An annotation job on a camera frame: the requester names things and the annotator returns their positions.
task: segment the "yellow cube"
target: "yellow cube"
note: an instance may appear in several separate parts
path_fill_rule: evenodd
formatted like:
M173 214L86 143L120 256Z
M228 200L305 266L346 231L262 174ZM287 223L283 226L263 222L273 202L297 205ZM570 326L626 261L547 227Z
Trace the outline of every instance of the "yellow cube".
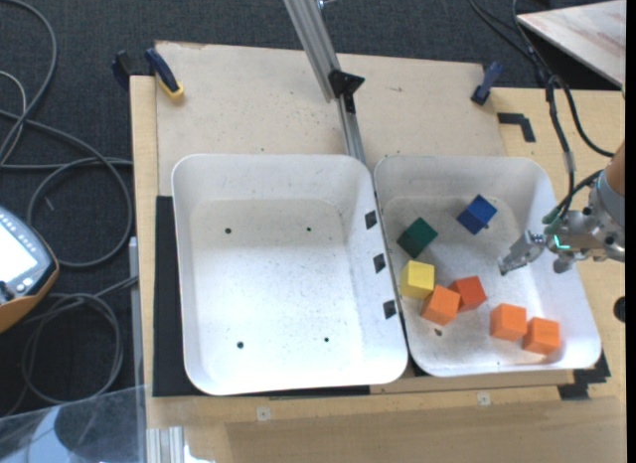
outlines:
M409 260L399 274L399 293L415 299L425 299L435 287L435 266Z

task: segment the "blue clamp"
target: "blue clamp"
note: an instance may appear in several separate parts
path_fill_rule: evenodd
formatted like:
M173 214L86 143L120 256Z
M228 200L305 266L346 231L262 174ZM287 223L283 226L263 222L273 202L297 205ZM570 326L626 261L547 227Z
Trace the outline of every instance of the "blue clamp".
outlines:
M504 67L498 62L492 63L490 68L488 68L486 73L484 73L484 80L477 88L475 88L475 91L470 98L477 104L483 105L490 95L490 88L493 86L503 70Z
M159 86L173 99L181 97L183 86L177 81L166 61L152 48L146 50L144 57L150 66L152 74L157 74ZM136 73L132 69L132 63L128 54L121 50L115 55L111 63L112 73L116 81L124 88L130 90L130 77Z
M163 57L161 57L154 48L148 48L144 57L159 77L159 85L161 88L172 98L176 99L180 97L181 94L183 94L183 87L172 74L168 64L163 60Z

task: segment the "clamp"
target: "clamp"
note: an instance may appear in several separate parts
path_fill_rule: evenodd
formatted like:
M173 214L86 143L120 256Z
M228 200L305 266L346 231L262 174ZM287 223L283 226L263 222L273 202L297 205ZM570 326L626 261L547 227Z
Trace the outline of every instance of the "clamp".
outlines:
M158 76L159 86L172 99L178 99L183 95L183 86L175 78L172 70L154 48L149 48L144 53L144 58L150 67L150 73ZM132 68L132 62L125 50L121 50L115 55L111 64L112 73L117 82L129 91L130 77L137 73Z

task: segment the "black cable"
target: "black cable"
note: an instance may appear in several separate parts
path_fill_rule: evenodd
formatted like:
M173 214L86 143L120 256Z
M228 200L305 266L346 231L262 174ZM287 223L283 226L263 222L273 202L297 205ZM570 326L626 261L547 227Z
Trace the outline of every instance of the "black cable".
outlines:
M47 312L35 316L32 316L30 314L27 315L27 318L20 321L21 326L27 326L34 322L38 322L38 324L36 325L34 332L27 340L20 360L22 378L25 385L18 395L18 399L16 400L16 402L11 406L11 408L9 408L6 413L4 413L4 416L12 415L20 407L28 391L33 393L39 399L52 404L63 404L67 402L77 401L77 399L60 399L43 393L37 386L35 386L35 384L33 384L31 374L33 372L33 367L36 361L40 338L42 337L42 332L45 329L46 325L63 313L66 313L72 309L81 306L90 307L99 315L101 315L112 328L114 337L113 360L105 384L99 387L96 392L93 392L92 394L83 397L82 399L90 399L92 397L96 397L107 391L112 386L114 381L117 379L117 376L119 375L121 366L123 364L123 344L121 341L121 331L119 329L116 315L112 311L112 308L110 308L110 306L108 306L108 304L104 302L102 297L104 297L105 295L127 290L134 286L137 281L137 277L129 277L95 294L49 293L47 295L47 298L57 299L57 301Z
M9 118L17 117L17 115L14 115L13 113L2 110L2 109L0 109L0 115L6 116ZM25 119L24 122L29 124L29 126L33 127L34 129L53 135L58 139L61 139L63 141L66 141L67 143L74 145L76 148L90 154L91 156L89 158L79 159L71 163L68 163L66 165L62 165L60 168L58 168L52 174L50 174L42 182L42 184L40 184L35 194L31 198L31 201L29 202L29 208L28 208L27 217L26 217L26 222L29 225L33 224L34 207L35 207L35 204L38 202L42 192L47 188L47 186L54 179L58 178L60 175L62 175L67 170L70 170L71 168L76 168L77 166L85 166L86 164L89 164L89 162L91 161L99 161L110 172L110 174L112 174L114 180L119 186L121 193L123 194L123 197L124 197L124 202L126 204L126 224L125 224L124 233L120 241L117 243L117 245L104 256L101 256L94 260L90 260L86 262L72 262L72 261L61 260L61 259L59 260L61 266L69 268L69 269L88 269L88 268L94 268L106 263L128 245L129 237L130 237L130 234L132 233L132 228L134 225L134 208L132 204L132 199L128 192L128 188L126 187L126 184L123 181L123 178L121 177L119 172L117 172L117 170L115 169L112 163L110 163L105 157L103 157L95 148L88 145L87 143L80 140L79 138L75 138L74 136L66 133L65 131L50 127L48 125L42 124L40 122L37 122L29 118Z
M608 150L603 150L594 144L583 131L583 126L580 123L578 118L578 111L576 111L576 104L574 104L574 98L572 97L571 91L569 87L563 86L563 92L565 92L565 97L567 98L567 104L569 105L569 111L572 114L572 120L574 120L574 125L576 126L576 130L578 131L578 135L582 138L582 140L587 144L587 146L592 149L597 154L605 157L614 157L614 153Z
M22 113L22 115L20 115L16 119L16 123L13 125L13 127L9 131L9 134L6 136L6 138L2 142L2 145L0 145L0 165L1 165L1 164L4 164L9 158L9 156L12 154L13 150L15 149L17 145L20 135L22 134L22 128L23 128L25 120L31 114L31 112L36 107L36 105L40 102L45 92L49 88L49 85L51 84L51 80L53 79L53 75L55 74L56 68L58 66L58 39L56 38L56 34L53 30L53 27L49 23L49 20L47 20L45 16L40 11L38 11L35 7L27 4L26 2L22 2L21 0L0 0L0 3L5 3L5 4L20 7L22 9L25 9L29 13L33 14L34 16L36 16L47 28L47 32L49 33L49 36L51 37L51 60L49 63L49 69L47 71L47 74L45 76L45 79L42 85L36 92L35 96L31 100L31 102L27 104L27 107Z
M86 142L78 138L75 138L74 136L64 131L55 129L45 124L41 124L40 122L37 122L35 120L29 119L29 115L31 114L33 109L36 107L36 105L41 101L42 97L44 96L47 88L49 87L53 79L53 75L57 67L57 57L58 57L57 38L49 21L34 7L19 0L0 0L0 3L7 3L10 5L18 6L34 14L47 28L47 31L49 32L49 35L51 37L51 44L52 44L52 56L51 56L49 69L47 71L47 74L45 76L45 79L42 85L40 86L39 90L37 91L35 97L31 100L31 102L27 103L26 91L24 89L24 86L20 83L19 80L17 80L15 77L5 72L0 72L2 76L8 77L12 82L14 82L18 86L18 88L20 88L22 92L22 96L23 96L22 114L16 115L9 111L0 109L1 116L12 119L15 122L13 126L11 127L9 133L3 140L3 142L0 144L0 172L1 171L18 171L18 172L20 171L30 171L30 172L51 171L51 173L47 176L47 178L40 184L40 186L38 187L38 189L36 190L36 192L34 193L34 195L32 196L30 200L26 222L32 226L33 225L32 216L33 216L35 205L37 204L39 197L46 190L50 182L52 182L54 179L59 178L61 175L70 171L73 168L94 167L96 165L105 167L114 178L118 187L121 189L121 192L123 194L124 201L126 204L127 221L125 224L125 231L124 231L123 237L115 246L115 248L113 248L110 252L108 252L107 254L105 254L104 256L100 258L97 258L91 261L86 261L86 262L70 262L70 261L59 260L59 263L61 266L70 268L70 269L87 269L87 268L97 267L99 265L106 263L108 260L113 258L118 252L120 252L128 244L129 236L132 233L132 228L134 223L134 208L133 208L132 200L121 175L116 170L116 168L120 168L120 167L130 167L132 165L132 162L123 160L123 159L118 159L118 158L106 158L102 154L100 154L97 150L95 150L92 146L88 145ZM33 129L36 129L40 132L44 132L48 134L49 136L52 136L54 139L63 141L79 149L83 153L87 153L88 157L78 159L76 161L72 161L67 164L47 164L47 165L7 164L8 158L14 152L15 147L20 137L23 134L25 123L28 124ZM53 397L49 394L42 392L35 384L33 384L32 372L33 372L34 365L36 363L36 358L38 355L38 346L42 338L43 331L45 327L47 326L47 324L50 323L55 318L57 318L58 316L60 316L61 314L81 306L88 307L89 309L95 311L98 315L102 316L106 320L108 325L111 327L113 331L113 338L114 338L113 361L109 370L107 380L103 386L99 387L89 397L95 397L97 395L100 395L113 385L122 367L124 349L123 349L123 343L121 338L121 329L119 327L117 317L114 311L112 310L112 308L106 302L104 302L101 299L101 297L108 293L115 293L118 291L128 289L133 284L135 284L136 281L137 281L136 277L128 278L124 281L114 284L102 290L101 292L98 292L93 295L89 295L85 293L77 293L77 294L49 293L47 298L55 300L54 305L46 313L43 313L37 316L27 317L26 319L20 322L23 325L26 325L29 323L36 323L37 325L33 333L30 335L29 339L27 340L27 343L25 345L25 348L21 357L21 371L22 371L22 376L23 376L25 385L23 389L21 390L20 394L18 395L17 401L14 403L14 405L9 409L8 413L6 413L5 415L10 415L19 408L19 406L22 404L22 401L24 400L28 391L30 391L33 395L37 396L39 399L48 403L61 404L61 403L67 402L64 399Z
M583 189L585 186L589 186L590 184L593 184L596 179L598 179L598 177L600 176L600 174L602 173L602 170L598 170L596 172L594 172L591 175L588 175L587 177L585 177L582 181L580 181L572 190L571 195L567 194L556 206L556 209L562 209L563 207L569 206L569 204L571 203L571 199L573 198L574 195L576 195L576 193L578 193L581 189Z
M477 13L477 15L484 21L484 23L486 25L488 25L488 27L490 27L497 35L499 35L504 41L506 41L506 43L508 43L511 47L513 47L515 50L517 50L519 53L521 53L524 57L526 57L527 59L529 59L531 62L533 62L532 57L530 57L530 55L528 54L528 52L526 52L525 50L523 50L519 45L517 45L512 39L510 39L508 36L506 36L505 34L503 34L496 26L495 24L489 19L488 14L486 14L482 8L477 4L476 0L468 0L469 4L471 5L471 7L473 8L473 10Z

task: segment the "orange cube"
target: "orange cube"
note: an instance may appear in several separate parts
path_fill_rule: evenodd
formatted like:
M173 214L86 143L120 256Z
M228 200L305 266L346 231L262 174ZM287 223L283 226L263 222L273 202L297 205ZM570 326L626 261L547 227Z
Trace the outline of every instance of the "orange cube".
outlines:
M490 335L508 341L517 341L528 332L526 308L502 302L490 312Z
M461 296L436 284L433 292L424 300L420 316L439 325L446 325L457 316Z
M528 322L528 333L522 341L524 350L547 355L559 346L558 322L539 317Z
M458 312L475 309L486 300L486 292L478 276L455 279L448 285L448 289L461 296Z

